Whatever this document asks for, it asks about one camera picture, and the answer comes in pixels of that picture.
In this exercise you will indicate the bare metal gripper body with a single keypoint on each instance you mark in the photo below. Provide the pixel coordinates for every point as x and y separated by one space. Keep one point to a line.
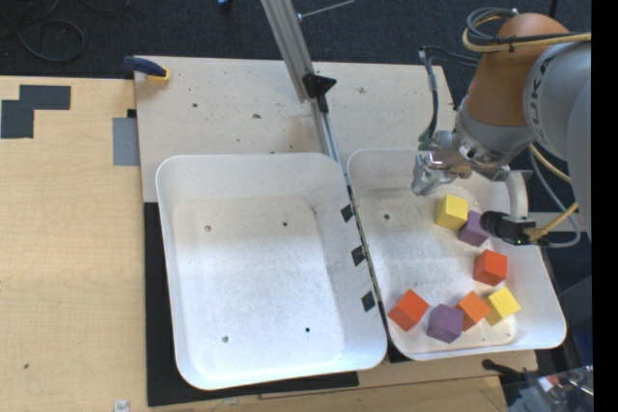
446 159

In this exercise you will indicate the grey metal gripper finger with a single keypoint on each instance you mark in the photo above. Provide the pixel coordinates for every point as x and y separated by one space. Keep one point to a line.
444 181
422 182

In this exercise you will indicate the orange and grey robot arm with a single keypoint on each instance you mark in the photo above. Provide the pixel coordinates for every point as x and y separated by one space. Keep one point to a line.
502 82

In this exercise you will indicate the yellow cube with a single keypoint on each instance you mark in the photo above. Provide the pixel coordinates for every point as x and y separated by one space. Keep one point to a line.
503 305
451 211

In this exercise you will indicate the purple cube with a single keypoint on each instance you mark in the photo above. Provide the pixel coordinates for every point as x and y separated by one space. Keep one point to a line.
472 231
444 323

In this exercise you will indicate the white plastic tray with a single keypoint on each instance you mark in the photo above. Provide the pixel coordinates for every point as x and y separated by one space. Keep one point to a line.
256 275
415 255

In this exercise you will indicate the red-orange cube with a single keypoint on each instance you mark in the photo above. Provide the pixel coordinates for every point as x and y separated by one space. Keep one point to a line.
490 266
408 310

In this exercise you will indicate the orange cube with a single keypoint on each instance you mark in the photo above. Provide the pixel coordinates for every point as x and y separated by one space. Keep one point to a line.
474 308

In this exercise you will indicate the pale wood board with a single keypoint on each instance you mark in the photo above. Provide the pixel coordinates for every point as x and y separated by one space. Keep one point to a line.
232 111

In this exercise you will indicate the black cylinder on white bracket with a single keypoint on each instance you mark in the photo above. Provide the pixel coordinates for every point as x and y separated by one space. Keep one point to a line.
507 227

